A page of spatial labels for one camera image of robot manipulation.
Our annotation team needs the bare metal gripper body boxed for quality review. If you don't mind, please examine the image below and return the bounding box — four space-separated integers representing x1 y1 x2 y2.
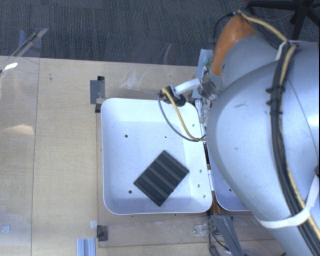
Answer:
195 49 223 101

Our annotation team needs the thin black and white rod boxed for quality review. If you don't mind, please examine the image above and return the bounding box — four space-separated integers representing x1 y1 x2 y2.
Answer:
194 99 218 201

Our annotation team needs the white plastic tray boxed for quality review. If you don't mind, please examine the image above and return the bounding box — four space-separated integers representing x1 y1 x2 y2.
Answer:
100 97 214 216
208 152 253 213

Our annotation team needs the dark grey ribbed rectangular pad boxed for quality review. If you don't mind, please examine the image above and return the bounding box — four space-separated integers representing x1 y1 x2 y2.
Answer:
133 150 191 208

